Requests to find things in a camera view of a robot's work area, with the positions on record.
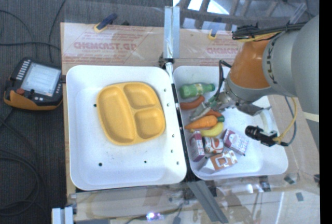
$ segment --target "divided yellow plate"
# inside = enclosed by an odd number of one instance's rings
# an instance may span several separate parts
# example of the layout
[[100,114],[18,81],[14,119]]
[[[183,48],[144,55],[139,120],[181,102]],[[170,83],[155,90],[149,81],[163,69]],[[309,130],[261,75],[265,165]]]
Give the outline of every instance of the divided yellow plate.
[[107,138],[117,145],[133,145],[160,136],[165,116],[153,88],[143,82],[124,82],[97,95],[98,117]]

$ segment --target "banana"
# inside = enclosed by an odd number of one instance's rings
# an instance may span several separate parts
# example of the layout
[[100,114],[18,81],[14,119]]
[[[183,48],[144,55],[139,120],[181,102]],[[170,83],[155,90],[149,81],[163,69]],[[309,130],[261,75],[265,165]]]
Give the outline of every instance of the banana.
[[218,122],[216,125],[211,127],[208,130],[200,130],[202,136],[208,136],[208,137],[214,137],[219,135],[224,128],[224,123],[223,122]]

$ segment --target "carrot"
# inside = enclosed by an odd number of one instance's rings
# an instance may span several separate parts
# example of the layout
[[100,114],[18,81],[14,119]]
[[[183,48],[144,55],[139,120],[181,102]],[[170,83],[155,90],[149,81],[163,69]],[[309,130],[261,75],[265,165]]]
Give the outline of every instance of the carrot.
[[214,115],[204,116],[199,118],[198,120],[191,122],[185,126],[185,129],[200,129],[200,128],[207,128],[216,125],[218,122],[217,117]]
[[208,115],[214,115],[215,117],[220,117],[220,116],[222,116],[222,114],[220,113],[220,112],[218,112],[218,111],[216,111],[216,110],[209,110],[206,114],[205,114],[206,116],[208,116]]
[[198,107],[202,102],[205,101],[204,96],[199,96],[196,100],[192,102],[180,102],[180,108],[181,110],[190,110]]

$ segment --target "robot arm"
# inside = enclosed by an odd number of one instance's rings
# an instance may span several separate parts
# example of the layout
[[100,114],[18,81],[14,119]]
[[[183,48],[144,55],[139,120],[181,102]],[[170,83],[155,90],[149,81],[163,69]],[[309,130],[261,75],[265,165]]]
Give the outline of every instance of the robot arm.
[[237,107],[255,115],[263,96],[298,97],[319,149],[319,16],[300,30],[270,41],[248,41],[239,50],[218,96],[218,109]]

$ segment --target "green bottle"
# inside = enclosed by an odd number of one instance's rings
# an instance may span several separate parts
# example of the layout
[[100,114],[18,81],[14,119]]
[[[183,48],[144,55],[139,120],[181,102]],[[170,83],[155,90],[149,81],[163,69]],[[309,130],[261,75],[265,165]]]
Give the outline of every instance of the green bottle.
[[180,96],[183,99],[203,95],[206,92],[215,90],[214,84],[195,83],[183,85],[180,87]]

